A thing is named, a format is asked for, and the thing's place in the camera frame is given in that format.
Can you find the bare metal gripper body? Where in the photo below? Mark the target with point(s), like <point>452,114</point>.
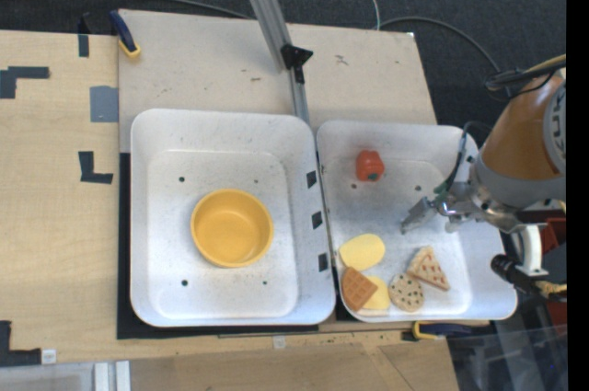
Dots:
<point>478,205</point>

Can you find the beige dotted toy biscuit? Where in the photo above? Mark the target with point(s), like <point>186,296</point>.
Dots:
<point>407,293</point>

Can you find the black cylinder on white bracket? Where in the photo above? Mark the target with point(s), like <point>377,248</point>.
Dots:
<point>529,251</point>

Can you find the yellow bowl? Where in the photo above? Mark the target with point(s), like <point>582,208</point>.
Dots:
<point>232,228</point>

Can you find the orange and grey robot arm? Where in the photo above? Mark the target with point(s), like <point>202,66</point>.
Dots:
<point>520,145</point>

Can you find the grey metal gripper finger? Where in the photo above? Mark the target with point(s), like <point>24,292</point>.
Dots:
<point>452,224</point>
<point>418,214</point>

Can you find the yellow toy cheese slice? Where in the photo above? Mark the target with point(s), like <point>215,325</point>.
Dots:
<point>382,297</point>

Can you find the yellow oval toy slice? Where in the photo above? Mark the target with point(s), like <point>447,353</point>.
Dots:
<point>362,251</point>

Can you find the white plastic tray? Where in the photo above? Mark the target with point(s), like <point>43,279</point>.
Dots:
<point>230,136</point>
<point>400,141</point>

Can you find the brown toy waffle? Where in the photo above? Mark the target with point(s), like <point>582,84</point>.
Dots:
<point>358,289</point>

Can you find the toy pizza slice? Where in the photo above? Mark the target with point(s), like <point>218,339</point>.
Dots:
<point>430,272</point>

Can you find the orange toy bell pepper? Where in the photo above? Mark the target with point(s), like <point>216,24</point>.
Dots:
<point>369,166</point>

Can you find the pale wooden board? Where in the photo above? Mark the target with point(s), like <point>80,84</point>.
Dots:
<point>207,62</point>

